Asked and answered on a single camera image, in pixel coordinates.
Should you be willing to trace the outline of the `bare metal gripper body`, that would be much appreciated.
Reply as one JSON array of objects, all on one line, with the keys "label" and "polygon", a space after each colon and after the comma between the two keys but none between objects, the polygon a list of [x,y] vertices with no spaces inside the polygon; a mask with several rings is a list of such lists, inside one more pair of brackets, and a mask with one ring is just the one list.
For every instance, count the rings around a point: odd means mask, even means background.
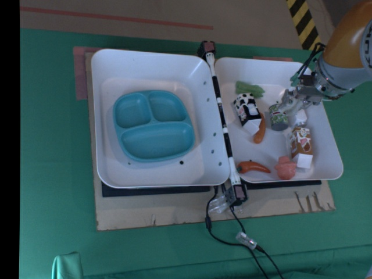
[{"label": "bare metal gripper body", "polygon": [[312,72],[298,77],[294,97],[303,103],[318,104],[330,98],[328,82],[320,73]]}]

